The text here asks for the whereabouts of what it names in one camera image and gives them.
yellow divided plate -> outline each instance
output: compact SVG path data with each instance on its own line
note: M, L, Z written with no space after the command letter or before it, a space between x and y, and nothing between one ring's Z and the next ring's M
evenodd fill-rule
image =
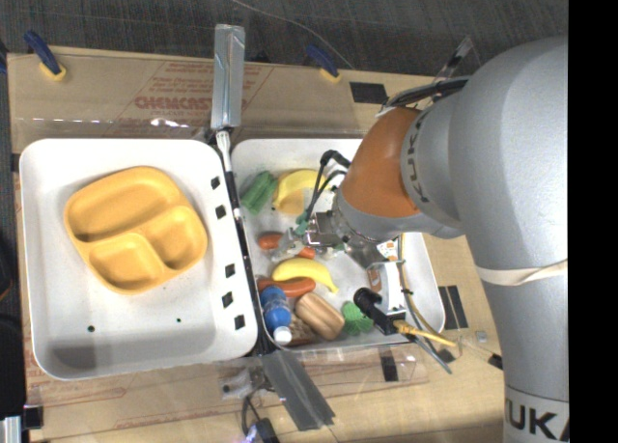
M64 221L77 251L119 293L157 287L199 262L208 236L183 192L164 172L134 167L74 193Z

dark gray floor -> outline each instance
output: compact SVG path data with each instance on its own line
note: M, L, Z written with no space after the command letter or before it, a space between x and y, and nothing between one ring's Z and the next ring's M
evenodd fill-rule
M434 74L466 36L476 55L463 67L475 69L517 44L568 33L569 0L237 1L254 9L233 0L0 0L0 39L25 52L21 36L33 29L54 44L211 57L214 25L228 23L245 28L247 59L300 65L309 43L330 51L296 21L335 47L342 69ZM15 269L8 108L2 80L0 249ZM0 314L18 317L18 308L14 288Z

robotic arm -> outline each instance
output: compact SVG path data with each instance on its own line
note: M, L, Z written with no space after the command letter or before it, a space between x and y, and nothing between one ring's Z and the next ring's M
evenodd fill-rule
M424 111L387 111L308 233L338 237L365 267L402 232L466 235L500 339L510 443L570 440L567 54L565 39L522 45Z

white bottle cap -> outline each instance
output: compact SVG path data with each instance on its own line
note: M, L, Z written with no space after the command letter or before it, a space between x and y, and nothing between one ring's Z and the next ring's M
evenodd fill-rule
M286 346L292 341L292 330L287 326L279 326L272 332L272 337L280 346Z

yellow banana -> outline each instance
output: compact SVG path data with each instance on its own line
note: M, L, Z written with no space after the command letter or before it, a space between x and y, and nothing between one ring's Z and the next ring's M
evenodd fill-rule
M282 213L300 215L304 211L303 190L313 189L317 178L318 171L310 169L296 170L281 176L273 194L272 205Z
M331 292L339 290L333 284L328 268L322 263L308 258L290 258L278 264L272 271L272 280L275 282L284 282L297 277L309 277L326 285Z

